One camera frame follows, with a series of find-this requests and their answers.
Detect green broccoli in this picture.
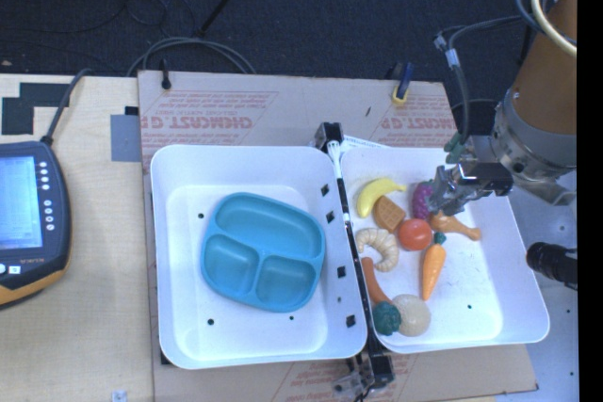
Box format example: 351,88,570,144
371,300,403,337

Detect brown cardboard board red print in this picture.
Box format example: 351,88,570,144
136,69,540,402

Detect yellow banana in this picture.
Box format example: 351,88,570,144
355,176,408,219

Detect white plastic tray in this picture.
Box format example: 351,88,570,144
338,139,551,355
149,143,369,371

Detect blue divided plate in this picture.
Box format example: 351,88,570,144
199,191,328,314

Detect orange brown sausage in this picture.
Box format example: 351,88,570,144
360,255,393,305

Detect purple grapes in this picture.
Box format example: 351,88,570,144
411,180,437,221

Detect black cylinder on white bracket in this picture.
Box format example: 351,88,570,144
515,177,579,292

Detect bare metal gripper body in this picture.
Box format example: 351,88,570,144
447,132,515,201

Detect cream croissant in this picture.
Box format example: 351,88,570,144
354,226,401,274

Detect orange carrot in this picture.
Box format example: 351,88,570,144
419,231,448,303

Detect thin black and white rod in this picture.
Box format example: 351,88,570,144
326,139,379,360

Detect brown waffle biscuit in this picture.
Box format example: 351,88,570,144
372,195,408,234

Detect brown chicken drumstick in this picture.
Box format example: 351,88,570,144
428,208,483,243

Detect red orange tomato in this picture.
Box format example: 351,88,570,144
396,217,434,252

